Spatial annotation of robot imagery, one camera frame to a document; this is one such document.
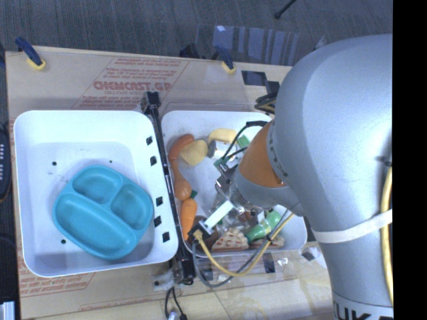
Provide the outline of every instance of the yellow cable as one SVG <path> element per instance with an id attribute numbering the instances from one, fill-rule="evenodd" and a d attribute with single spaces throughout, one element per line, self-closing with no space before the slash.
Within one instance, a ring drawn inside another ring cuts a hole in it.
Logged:
<path id="1" fill-rule="evenodd" d="M 284 226 L 288 223 L 288 221 L 290 221 L 290 219 L 294 216 L 293 213 L 291 213 L 291 215 L 274 231 L 274 233 L 272 234 L 272 236 L 270 237 L 272 240 L 274 239 L 274 237 L 284 228 Z M 267 241 L 267 243 L 264 243 L 264 246 L 262 247 L 261 251 L 255 256 L 254 260 L 252 261 L 251 265 L 245 270 L 242 271 L 241 273 L 234 273 L 233 271 L 227 270 L 226 268 L 222 267 L 211 255 L 211 253 L 209 252 L 209 249 L 206 247 L 205 242 L 203 241 L 203 238 L 201 236 L 201 233 L 194 233 L 195 238 L 200 242 L 201 248 L 203 249 L 203 251 L 205 252 L 207 258 L 212 262 L 213 265 L 215 265 L 220 271 L 222 271 L 225 274 L 228 274 L 230 276 L 234 276 L 234 277 L 238 277 L 238 276 L 244 276 L 247 273 L 249 273 L 252 268 L 255 267 L 255 264 L 260 260 L 260 258 L 262 257 L 262 255 L 266 252 L 268 245 L 270 245 L 270 242 Z"/>
<path id="2" fill-rule="evenodd" d="M 387 172 L 386 182 L 382 190 L 381 199 L 381 212 L 386 212 L 390 208 L 390 194 L 392 191 L 392 168 L 390 167 Z M 384 273 L 386 275 L 386 283 L 388 293 L 390 294 L 390 300 L 392 307 L 394 308 L 394 292 L 393 292 L 393 270 L 392 270 L 392 258 L 390 253 L 390 234 L 388 226 L 381 228 L 381 248 L 382 248 L 382 259 L 384 265 Z"/>

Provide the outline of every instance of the toy carrot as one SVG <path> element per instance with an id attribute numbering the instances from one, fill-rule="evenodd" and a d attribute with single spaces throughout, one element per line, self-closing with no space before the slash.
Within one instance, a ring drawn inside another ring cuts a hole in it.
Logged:
<path id="1" fill-rule="evenodd" d="M 197 202 L 193 198 L 188 198 L 182 202 L 179 221 L 181 222 L 182 237 L 184 238 L 184 241 L 187 241 L 188 232 L 193 227 L 196 212 Z"/>

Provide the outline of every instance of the green toy bottle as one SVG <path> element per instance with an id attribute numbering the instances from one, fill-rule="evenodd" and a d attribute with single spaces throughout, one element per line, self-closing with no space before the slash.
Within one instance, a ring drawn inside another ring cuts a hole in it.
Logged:
<path id="1" fill-rule="evenodd" d="M 282 216 L 277 211 L 270 211 L 266 218 L 262 219 L 255 227 L 253 227 L 246 238 L 248 239 L 248 244 L 256 239 L 265 237 L 270 233 L 270 231 L 279 223 Z"/>

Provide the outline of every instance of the white strap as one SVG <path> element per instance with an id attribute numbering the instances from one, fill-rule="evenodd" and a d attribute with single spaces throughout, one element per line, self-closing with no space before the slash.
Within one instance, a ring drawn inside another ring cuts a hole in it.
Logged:
<path id="1" fill-rule="evenodd" d="M 341 243 L 365 236 L 393 222 L 393 209 L 380 213 L 371 219 L 341 231 L 313 231 L 314 237 L 320 243 Z"/>

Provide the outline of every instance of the metal bracket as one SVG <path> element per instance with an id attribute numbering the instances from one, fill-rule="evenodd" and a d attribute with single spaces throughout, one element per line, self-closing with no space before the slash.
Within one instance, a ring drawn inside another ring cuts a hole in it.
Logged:
<path id="1" fill-rule="evenodd" d="M 179 243 L 178 251 L 175 254 L 175 257 L 171 260 L 171 273 L 167 272 L 164 275 L 160 275 L 162 278 L 155 280 L 157 281 L 157 285 L 154 281 L 156 288 L 163 289 L 165 285 L 169 285 L 170 288 L 178 283 L 184 283 L 187 285 L 192 284 L 193 279 L 196 275 L 194 270 L 193 257 L 185 247 L 181 228 L 179 226 L 179 215 L 175 204 L 175 195 L 173 194 L 172 189 L 173 183 L 171 174 L 169 172 L 169 165 L 167 164 L 167 153 L 163 142 L 163 132 L 161 130 L 161 123 L 159 118 L 158 109 L 160 105 L 161 101 L 159 98 L 159 93 L 157 91 L 147 91 L 145 93 L 143 101 L 141 102 L 141 110 L 143 111 L 143 113 L 145 115 L 151 116 L 152 118 L 151 121 L 153 123 L 155 137 L 157 139 L 157 145 L 159 147 L 163 174 L 166 180 L 167 191 L 171 202 L 173 220 L 175 221 L 175 230 L 177 231 Z"/>

